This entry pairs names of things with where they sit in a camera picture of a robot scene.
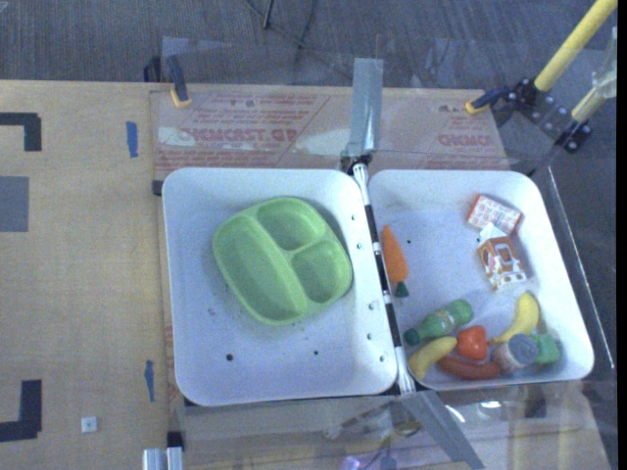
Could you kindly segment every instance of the toy sausage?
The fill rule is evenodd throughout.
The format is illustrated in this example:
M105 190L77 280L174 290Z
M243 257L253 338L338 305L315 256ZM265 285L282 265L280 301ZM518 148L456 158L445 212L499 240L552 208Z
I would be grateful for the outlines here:
M477 364L460 360L451 355L438 360L438 366L464 380L489 380L501 374L501 367L496 362Z

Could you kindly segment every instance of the red tomato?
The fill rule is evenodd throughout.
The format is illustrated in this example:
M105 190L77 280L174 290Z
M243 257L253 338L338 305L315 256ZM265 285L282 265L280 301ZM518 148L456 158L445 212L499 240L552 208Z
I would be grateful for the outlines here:
M473 325L458 332L458 353L472 360L483 360L488 356L486 328Z

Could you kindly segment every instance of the toy banana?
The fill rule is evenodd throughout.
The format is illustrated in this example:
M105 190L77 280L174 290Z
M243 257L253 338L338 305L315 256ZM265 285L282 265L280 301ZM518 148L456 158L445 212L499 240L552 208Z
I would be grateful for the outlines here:
M516 301L516 314L507 330L496 338L492 338L491 345L505 343L509 341L514 334L531 334L540 319L540 306L536 298L529 292L525 291Z
M427 369L431 364L440 360L443 356L451 353L458 345L458 339L452 336L445 336L438 338L430 343L427 343L417 352L414 352L408 366L411 372L418 381L422 381L427 374Z

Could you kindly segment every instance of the orange carrot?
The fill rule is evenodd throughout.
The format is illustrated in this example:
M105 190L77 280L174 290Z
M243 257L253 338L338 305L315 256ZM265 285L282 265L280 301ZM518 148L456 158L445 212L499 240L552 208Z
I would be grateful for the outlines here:
M383 257L385 266L388 270L388 278L393 284L398 284L407 280L410 270L405 260L405 255L401 250L399 242L396 240L392 229L388 224L383 227L381 234L381 242L383 247Z

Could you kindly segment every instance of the yellow bar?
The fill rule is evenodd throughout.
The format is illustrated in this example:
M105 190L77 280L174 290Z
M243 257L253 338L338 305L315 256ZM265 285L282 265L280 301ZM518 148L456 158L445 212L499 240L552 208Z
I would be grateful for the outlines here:
M577 54L590 41L618 5L618 0L597 0L572 30L566 41L534 80L539 91L548 92Z
M588 94L572 109L570 115L579 123L584 123L601 107L604 101L605 97L599 94L597 89L590 89Z

